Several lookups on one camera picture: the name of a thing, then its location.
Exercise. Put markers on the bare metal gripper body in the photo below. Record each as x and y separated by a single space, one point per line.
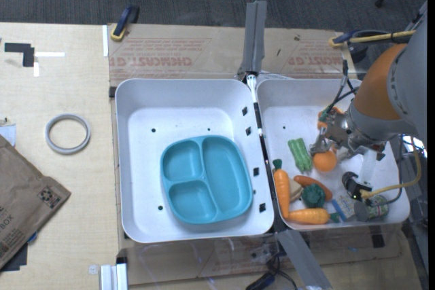
338 129

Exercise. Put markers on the tan toy bread slice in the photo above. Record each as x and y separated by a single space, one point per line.
295 190

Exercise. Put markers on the brown cardboard board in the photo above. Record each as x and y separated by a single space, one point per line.
190 54

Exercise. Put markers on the blue and white packet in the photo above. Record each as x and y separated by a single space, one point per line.
345 205

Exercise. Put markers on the green toy broccoli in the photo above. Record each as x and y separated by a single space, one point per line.
313 196

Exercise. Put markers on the brown paper envelope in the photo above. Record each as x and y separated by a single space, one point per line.
23 200

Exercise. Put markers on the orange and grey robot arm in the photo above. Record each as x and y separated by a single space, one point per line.
380 85

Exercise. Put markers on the red toy sausage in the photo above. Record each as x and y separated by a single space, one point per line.
306 180

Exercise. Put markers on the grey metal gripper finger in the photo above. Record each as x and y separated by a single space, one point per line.
319 144
346 154

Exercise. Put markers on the green toy asparagus bundle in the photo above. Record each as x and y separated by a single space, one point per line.
300 154

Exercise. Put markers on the blue divided plate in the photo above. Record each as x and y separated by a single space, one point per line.
217 166

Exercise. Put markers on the white tape roll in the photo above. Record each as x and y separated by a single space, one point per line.
51 142

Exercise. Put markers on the orange toy orange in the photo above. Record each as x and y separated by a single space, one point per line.
324 162

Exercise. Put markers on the white plastic tray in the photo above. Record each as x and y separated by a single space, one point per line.
292 112
142 153

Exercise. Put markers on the orange toy carrot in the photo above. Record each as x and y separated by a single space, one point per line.
282 186
309 216

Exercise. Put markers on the small green printed can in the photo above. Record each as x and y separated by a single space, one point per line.
377 210

